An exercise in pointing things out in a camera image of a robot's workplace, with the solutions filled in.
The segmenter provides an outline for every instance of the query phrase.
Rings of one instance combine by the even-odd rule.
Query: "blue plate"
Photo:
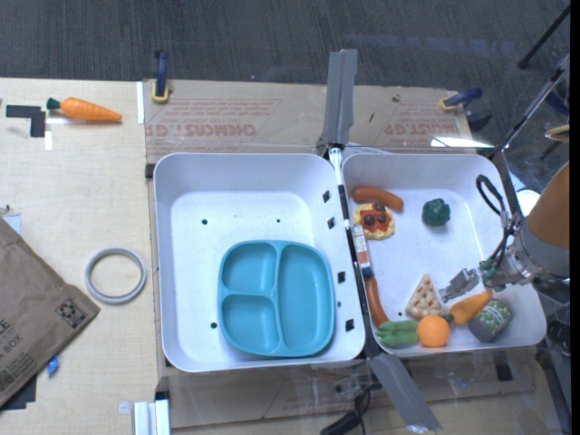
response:
[[[334,288],[326,259],[308,245],[257,240],[232,246],[217,287],[221,332],[262,356],[318,353],[334,333]]]

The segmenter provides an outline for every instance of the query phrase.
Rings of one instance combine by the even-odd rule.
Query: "red sausage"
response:
[[[385,206],[391,209],[395,209],[396,211],[401,211],[403,206],[402,199],[387,190],[376,187],[354,188],[351,197],[353,197],[353,200],[357,203],[363,203],[365,201],[378,201],[380,203],[384,203]]]
[[[371,319],[378,327],[382,323],[387,322],[389,317],[387,317],[387,314],[384,312],[381,306],[377,280],[374,277],[366,277],[364,279],[364,289],[366,290],[366,297],[369,300]]]

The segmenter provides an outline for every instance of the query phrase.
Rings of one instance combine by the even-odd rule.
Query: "clamp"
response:
[[[461,103],[465,103],[467,106],[472,100],[481,98],[481,95],[483,95],[481,89],[468,89],[456,93],[451,97],[440,99],[438,105],[443,111],[453,111],[456,110]]]
[[[156,79],[153,82],[151,98],[156,103],[167,103],[169,99],[169,83],[167,82],[167,53],[161,50],[155,52],[157,60]]]

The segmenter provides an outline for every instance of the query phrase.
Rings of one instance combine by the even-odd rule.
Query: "orange carrot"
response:
[[[449,314],[453,316],[455,324],[464,324],[473,319],[476,314],[483,309],[493,295],[493,290],[486,290],[480,294],[468,296],[454,304],[449,309]]]
[[[85,100],[69,97],[63,101],[49,98],[46,103],[49,110],[60,109],[65,116],[87,121],[120,121],[118,112],[107,110],[102,106],[95,105]]]

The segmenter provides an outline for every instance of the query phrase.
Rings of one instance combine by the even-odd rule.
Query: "white tray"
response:
[[[472,269],[488,258],[502,238],[499,216],[485,203],[476,187],[476,177],[487,176],[508,200],[498,174],[489,161],[475,154],[353,154],[343,162],[347,194],[355,187],[387,189],[404,200],[403,211],[393,212],[395,232],[381,241],[368,243],[379,296],[392,320],[409,319],[405,314],[413,290],[424,274],[436,289],[445,288],[462,269]],[[426,201],[443,198],[451,207],[445,227],[427,227],[421,221]],[[357,203],[349,200],[352,211]],[[468,295],[483,291],[479,283]],[[465,296],[449,300],[449,308]],[[510,306],[513,321],[491,343],[480,342],[466,324],[452,325],[447,346],[427,348],[420,344],[391,349],[389,353],[417,356],[464,352],[485,348],[528,346],[546,334],[546,316],[532,285],[509,285],[494,297]]]
[[[361,352],[363,315],[330,163],[311,154],[176,153],[158,162],[153,181],[161,338],[175,367],[208,372],[339,363]],[[220,261],[234,244],[258,239],[307,244],[328,260],[335,321],[333,339],[321,352],[256,356],[234,348],[220,332]]]

